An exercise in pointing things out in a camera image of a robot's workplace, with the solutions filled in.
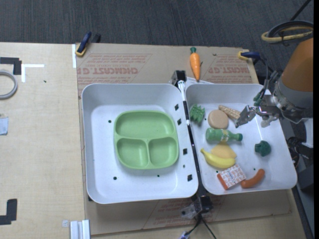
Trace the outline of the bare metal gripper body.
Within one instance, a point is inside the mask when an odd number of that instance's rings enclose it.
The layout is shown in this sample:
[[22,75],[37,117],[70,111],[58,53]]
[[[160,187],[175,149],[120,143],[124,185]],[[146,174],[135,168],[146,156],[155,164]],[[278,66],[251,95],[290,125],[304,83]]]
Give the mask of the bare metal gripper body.
[[312,119],[312,108],[301,108],[283,96],[264,95],[255,101],[257,113],[261,116],[285,118],[293,123]]

